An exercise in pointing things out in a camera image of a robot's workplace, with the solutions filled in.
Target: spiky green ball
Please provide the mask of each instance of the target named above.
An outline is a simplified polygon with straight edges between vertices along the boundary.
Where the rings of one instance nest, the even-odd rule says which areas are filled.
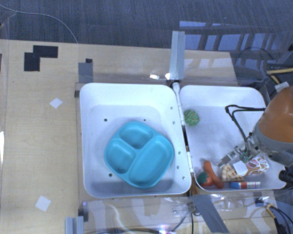
[[[199,116],[193,110],[186,110],[184,112],[184,116],[185,116],[185,122],[189,126],[196,126],[197,123],[199,123],[200,121]]]

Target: table top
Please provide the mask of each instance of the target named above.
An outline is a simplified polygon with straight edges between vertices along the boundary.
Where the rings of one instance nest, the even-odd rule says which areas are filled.
[[[34,45],[56,46],[58,56],[41,57],[40,71],[27,72],[24,53],[33,53]],[[75,99],[79,63],[92,59],[94,81],[119,79],[164,84],[170,50],[0,40],[0,54],[0,133],[4,132],[5,140],[3,163],[0,157],[0,234],[64,233],[65,218],[76,217],[80,206]],[[199,78],[201,84],[215,85],[222,81],[222,85],[237,85],[228,53],[188,50],[185,59],[189,81]],[[226,61],[218,65],[216,59]],[[263,194],[273,201],[271,191]],[[115,227],[116,222],[125,227],[139,226],[137,223],[152,226],[149,220],[141,222],[129,212],[141,211],[153,218],[167,213],[167,200],[161,197],[122,202],[123,205],[117,200],[94,200],[97,226],[91,223],[85,226],[89,230],[97,229],[99,222],[107,228]],[[274,230],[274,221],[264,208],[250,210],[245,203],[236,209],[229,215],[226,211],[221,213],[230,231],[241,226],[252,233]],[[112,221],[110,215],[118,215],[119,219]],[[178,223],[174,215],[168,214],[163,219],[170,224]],[[194,221],[200,222],[201,233],[209,233],[201,216]],[[187,218],[178,233],[186,233],[189,225]]]

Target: white diamond sticker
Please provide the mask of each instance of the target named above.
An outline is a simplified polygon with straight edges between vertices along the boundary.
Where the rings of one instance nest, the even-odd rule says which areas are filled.
[[[59,98],[55,98],[53,101],[50,102],[50,105],[54,108],[58,108],[63,101],[61,101]]]
[[[51,203],[51,200],[50,199],[47,199],[44,196],[40,196],[40,198],[38,199],[38,201],[36,203],[36,207],[38,209],[46,212],[50,203]]]

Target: wooden table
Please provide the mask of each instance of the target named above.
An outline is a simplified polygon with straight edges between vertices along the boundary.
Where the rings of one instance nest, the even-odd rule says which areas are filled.
[[[25,72],[24,53],[32,53],[34,45],[58,46],[58,57],[41,58],[40,72]],[[0,53],[0,124],[5,124],[0,234],[63,234],[65,217],[76,217],[79,207],[74,98],[78,63],[93,60],[95,81],[165,83],[170,50],[0,40]],[[200,78],[201,84],[237,85],[228,53],[186,51],[185,59],[186,77]],[[159,79],[150,79],[152,74]],[[62,101],[58,108],[50,105],[56,98]],[[51,200],[46,212],[35,207],[40,196]],[[159,213],[154,207],[157,198],[145,200],[141,201],[145,213]],[[120,218],[130,226],[124,211]],[[250,210],[242,207],[236,217],[225,220],[232,233],[240,233],[241,226],[252,233],[274,230],[273,219],[264,210],[251,218],[246,212],[250,216]],[[202,219],[194,221],[200,222],[201,233],[209,233]],[[190,233],[189,221],[178,233]]]

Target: blue plate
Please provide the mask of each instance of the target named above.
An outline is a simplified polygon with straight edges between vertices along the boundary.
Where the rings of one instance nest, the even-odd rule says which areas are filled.
[[[153,128],[130,121],[105,148],[106,165],[128,184],[147,189],[162,178],[174,158],[171,142]]]

